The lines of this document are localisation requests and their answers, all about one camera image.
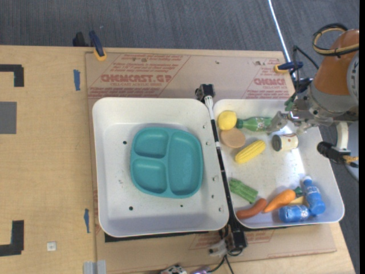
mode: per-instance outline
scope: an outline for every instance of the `toy carrot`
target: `toy carrot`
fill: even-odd
[[[268,205],[264,208],[264,213],[268,213],[272,210],[279,209],[280,207],[288,205],[296,197],[295,191],[286,189],[277,195]]]

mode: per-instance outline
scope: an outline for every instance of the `white cable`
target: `white cable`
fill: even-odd
[[[204,98],[204,102],[205,102],[206,107],[208,108],[210,119],[212,121],[214,121],[214,125],[215,125],[216,121],[214,119],[214,113],[213,113],[213,97],[211,95],[207,95]],[[219,141],[216,141],[215,144],[216,144],[217,148],[221,147],[221,144],[219,143]]]
[[[291,62],[291,59],[290,59],[289,53],[288,53],[288,51],[287,51],[287,48],[286,48],[286,45],[285,45],[285,42],[284,42],[283,36],[282,36],[282,34],[281,34],[281,30],[280,30],[280,27],[279,27],[278,21],[277,21],[277,19],[276,19],[275,11],[274,11],[273,5],[272,5],[272,3],[271,3],[271,0],[268,0],[268,2],[269,2],[269,6],[270,6],[270,10],[271,10],[271,14],[272,14],[272,16],[273,16],[273,18],[274,18],[274,22],[275,22],[275,25],[276,25],[276,29],[277,29],[278,34],[279,34],[279,37],[280,37],[281,44],[282,44],[282,46],[283,46],[283,48],[284,48],[284,53],[285,53],[286,60],[287,60],[287,62]]]

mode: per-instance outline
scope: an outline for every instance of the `blue tape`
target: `blue tape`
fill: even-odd
[[[76,91],[80,90],[80,71],[74,69],[74,83],[75,83],[75,88]]]
[[[87,233],[90,233],[90,228],[89,228],[89,209],[85,209],[84,220],[85,220],[85,224],[86,224],[86,232]]]

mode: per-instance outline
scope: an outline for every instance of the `toy bottle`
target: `toy bottle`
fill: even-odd
[[[252,117],[249,119],[237,119],[236,128],[246,128],[254,132],[266,131],[271,124],[271,118]]]
[[[310,211],[305,205],[287,205],[279,209],[279,218],[282,222],[304,221],[310,215]]]
[[[313,185],[313,181],[310,176],[306,176],[303,179],[303,193],[312,215],[324,213],[326,205],[322,200],[322,195],[319,192],[319,189]]]

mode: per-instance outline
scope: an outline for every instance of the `teal divided plate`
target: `teal divided plate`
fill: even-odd
[[[183,130],[144,128],[133,139],[130,169],[134,185],[146,194],[191,197],[202,182],[200,142]]]

